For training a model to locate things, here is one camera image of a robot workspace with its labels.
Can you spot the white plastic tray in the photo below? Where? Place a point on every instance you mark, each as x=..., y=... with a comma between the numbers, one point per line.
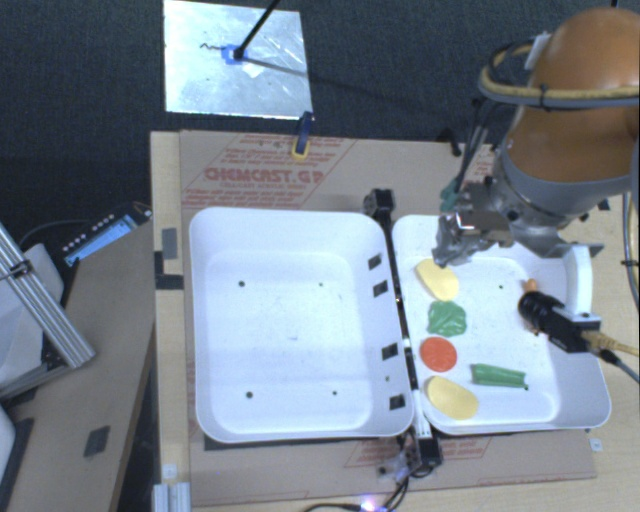
x=290, y=340
x=505, y=325

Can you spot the green toy bean pod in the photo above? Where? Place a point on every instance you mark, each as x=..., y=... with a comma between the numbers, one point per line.
x=497, y=375

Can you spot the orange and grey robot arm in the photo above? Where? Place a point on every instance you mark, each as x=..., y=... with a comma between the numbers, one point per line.
x=575, y=90

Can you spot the green toy lettuce leaf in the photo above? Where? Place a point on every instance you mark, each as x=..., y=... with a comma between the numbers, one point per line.
x=446, y=319

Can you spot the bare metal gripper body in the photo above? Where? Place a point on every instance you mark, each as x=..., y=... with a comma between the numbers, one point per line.
x=487, y=212

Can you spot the thin black and white rod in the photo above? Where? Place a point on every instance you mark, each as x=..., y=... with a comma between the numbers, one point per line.
x=400, y=300

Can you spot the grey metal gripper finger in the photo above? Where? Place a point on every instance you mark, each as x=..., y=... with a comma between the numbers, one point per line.
x=472, y=250
x=444, y=245

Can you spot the yellow oval toy slice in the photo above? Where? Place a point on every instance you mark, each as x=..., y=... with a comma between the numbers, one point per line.
x=451, y=398
x=439, y=282

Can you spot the brown cardboard board red print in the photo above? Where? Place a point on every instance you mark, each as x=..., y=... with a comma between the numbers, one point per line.
x=280, y=170

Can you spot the orange round toy slice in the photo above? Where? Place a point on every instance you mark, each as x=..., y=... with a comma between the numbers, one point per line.
x=438, y=354

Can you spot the small orange toy piece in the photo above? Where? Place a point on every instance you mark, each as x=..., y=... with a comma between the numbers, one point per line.
x=530, y=285

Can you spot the black cylinder on white bracket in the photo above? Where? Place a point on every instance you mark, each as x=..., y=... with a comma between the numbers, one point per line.
x=555, y=315

